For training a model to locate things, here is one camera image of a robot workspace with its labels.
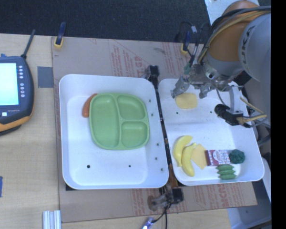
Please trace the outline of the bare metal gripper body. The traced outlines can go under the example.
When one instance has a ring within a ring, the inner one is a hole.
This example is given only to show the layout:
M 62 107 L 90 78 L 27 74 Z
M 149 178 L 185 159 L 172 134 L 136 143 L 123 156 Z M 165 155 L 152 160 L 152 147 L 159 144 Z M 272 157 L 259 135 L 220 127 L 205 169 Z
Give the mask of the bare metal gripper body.
M 194 64 L 190 69 L 188 82 L 200 88 L 209 87 L 222 91 L 229 85 L 230 77 L 221 75 L 208 64 Z

